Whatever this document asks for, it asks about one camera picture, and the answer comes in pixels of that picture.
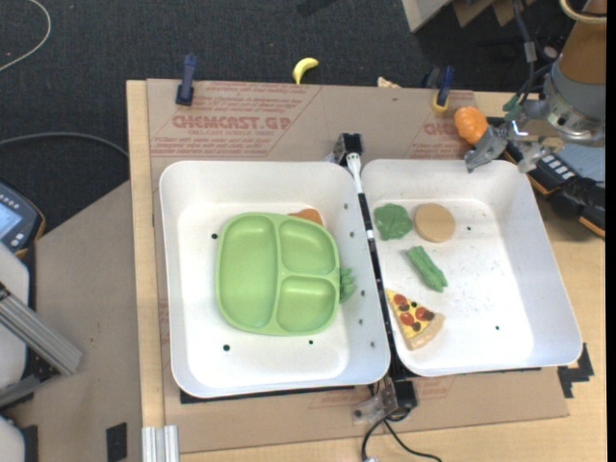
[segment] black fabric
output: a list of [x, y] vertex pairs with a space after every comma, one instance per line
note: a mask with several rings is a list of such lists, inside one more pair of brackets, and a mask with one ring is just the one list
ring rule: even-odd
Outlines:
[[[446, 6], [413, 34], [401, 0], [38, 1], [51, 36], [0, 72], [0, 141], [80, 132], [126, 148], [126, 81], [179, 78], [189, 53], [197, 80], [290, 83], [307, 56], [320, 65], [304, 82], [325, 85], [376, 86], [383, 76], [416, 88], [434, 64], [452, 65], [459, 89], [516, 90], [527, 77], [519, 31], [491, 9], [462, 29]], [[557, 0], [529, 9], [541, 33], [565, 32]], [[34, 5], [0, 0], [0, 66], [44, 32]], [[29, 141], [0, 147], [0, 176], [38, 205], [50, 230], [127, 180], [128, 163], [94, 142]]]

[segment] yellow object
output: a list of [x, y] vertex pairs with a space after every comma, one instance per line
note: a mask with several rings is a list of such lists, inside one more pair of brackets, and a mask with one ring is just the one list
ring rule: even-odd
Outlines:
[[435, 113], [444, 113], [449, 107], [449, 97], [445, 100], [445, 104], [441, 106], [437, 101], [438, 96], [439, 91], [434, 92], [432, 96], [432, 110], [434, 110]]
[[488, 119], [475, 106], [458, 108], [453, 114], [453, 121], [458, 135], [472, 145], [475, 145], [488, 129]]
[[315, 58], [302, 58], [299, 62], [295, 64], [293, 69], [293, 78], [296, 84], [301, 82], [301, 78], [304, 75], [306, 70], [314, 68], [319, 64], [319, 61]]

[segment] pizza slice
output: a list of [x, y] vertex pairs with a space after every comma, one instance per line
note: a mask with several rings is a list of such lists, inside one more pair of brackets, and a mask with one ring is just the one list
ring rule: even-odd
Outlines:
[[385, 293], [409, 349], [414, 350], [427, 344], [443, 326], [444, 315], [395, 291], [386, 289]]

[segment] banana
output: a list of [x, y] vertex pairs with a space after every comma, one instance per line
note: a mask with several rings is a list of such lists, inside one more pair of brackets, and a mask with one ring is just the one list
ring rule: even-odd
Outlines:
[[309, 70], [310, 68], [314, 68], [318, 64], [319, 61], [314, 58], [302, 58], [299, 62], [297, 62], [293, 69], [293, 78], [295, 80], [295, 83], [299, 84], [299, 82], [301, 82], [301, 78], [304, 75], [304, 72], [306, 70]]

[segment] electronic device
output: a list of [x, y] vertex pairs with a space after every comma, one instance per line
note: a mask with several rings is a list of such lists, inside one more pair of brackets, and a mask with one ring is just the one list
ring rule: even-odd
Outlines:
[[0, 179], [0, 243], [21, 258], [44, 228], [45, 218], [40, 210], [15, 187]]

